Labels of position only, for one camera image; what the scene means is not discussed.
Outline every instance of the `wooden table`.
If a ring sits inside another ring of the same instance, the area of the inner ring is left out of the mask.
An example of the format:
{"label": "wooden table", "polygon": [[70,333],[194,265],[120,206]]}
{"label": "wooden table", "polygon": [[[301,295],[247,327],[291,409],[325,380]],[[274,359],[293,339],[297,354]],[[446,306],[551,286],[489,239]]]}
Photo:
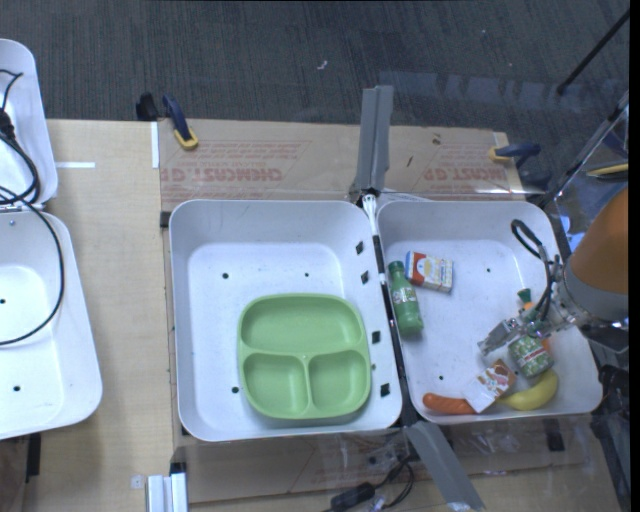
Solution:
{"label": "wooden table", "polygon": [[[144,479],[174,450],[159,170],[148,123],[49,120],[59,190],[47,210],[69,228],[102,372],[87,420],[42,433],[40,475],[24,512],[145,510]],[[73,162],[95,163],[95,167]],[[587,429],[578,465],[472,478],[488,510],[618,510],[604,455]],[[398,510],[448,511],[432,481]],[[193,505],[193,510],[322,510],[328,495]]]}

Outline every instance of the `dark floor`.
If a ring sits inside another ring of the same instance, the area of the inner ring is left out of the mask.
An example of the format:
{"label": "dark floor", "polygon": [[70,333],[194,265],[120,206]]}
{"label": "dark floor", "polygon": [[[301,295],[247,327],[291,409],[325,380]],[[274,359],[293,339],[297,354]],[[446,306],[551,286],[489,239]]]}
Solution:
{"label": "dark floor", "polygon": [[3,4],[49,118],[135,120],[149,91],[191,118],[358,124],[362,89],[390,84],[393,124],[539,143],[524,170],[555,179],[629,88],[626,22],[556,93],[628,0]]}

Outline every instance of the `blue clamp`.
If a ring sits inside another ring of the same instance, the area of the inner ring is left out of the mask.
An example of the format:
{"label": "blue clamp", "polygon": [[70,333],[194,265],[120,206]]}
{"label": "blue clamp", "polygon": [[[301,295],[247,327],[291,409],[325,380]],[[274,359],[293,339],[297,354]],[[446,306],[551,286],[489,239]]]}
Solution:
{"label": "blue clamp", "polygon": [[510,158],[520,157],[516,161],[516,168],[520,168],[530,156],[536,156],[541,151],[540,144],[533,142],[523,142],[521,144],[510,144],[502,148],[495,146],[489,149],[489,158],[494,162],[507,162]]}
{"label": "blue clamp", "polygon": [[173,134],[184,149],[194,149],[198,145],[198,137],[193,133],[182,113],[180,105],[172,94],[166,93],[162,96],[162,103],[167,109],[167,115],[173,119]]}

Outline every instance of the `green divided plate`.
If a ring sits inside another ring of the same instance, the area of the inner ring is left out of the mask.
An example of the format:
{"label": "green divided plate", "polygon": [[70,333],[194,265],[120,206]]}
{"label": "green divided plate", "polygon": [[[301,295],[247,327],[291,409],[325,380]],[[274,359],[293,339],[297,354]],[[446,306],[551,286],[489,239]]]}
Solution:
{"label": "green divided plate", "polygon": [[362,318],[334,295],[291,293],[250,302],[238,323],[238,363],[249,403],[272,418],[349,414],[371,389]]}

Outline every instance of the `yellow banana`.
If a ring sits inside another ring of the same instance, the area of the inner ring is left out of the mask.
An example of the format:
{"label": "yellow banana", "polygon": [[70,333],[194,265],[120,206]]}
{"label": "yellow banana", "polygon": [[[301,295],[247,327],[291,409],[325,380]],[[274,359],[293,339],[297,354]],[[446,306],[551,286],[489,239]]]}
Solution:
{"label": "yellow banana", "polygon": [[540,375],[538,382],[529,389],[503,396],[498,399],[498,403],[508,405],[519,411],[531,411],[539,409],[549,402],[555,396],[557,390],[558,374],[549,368]]}

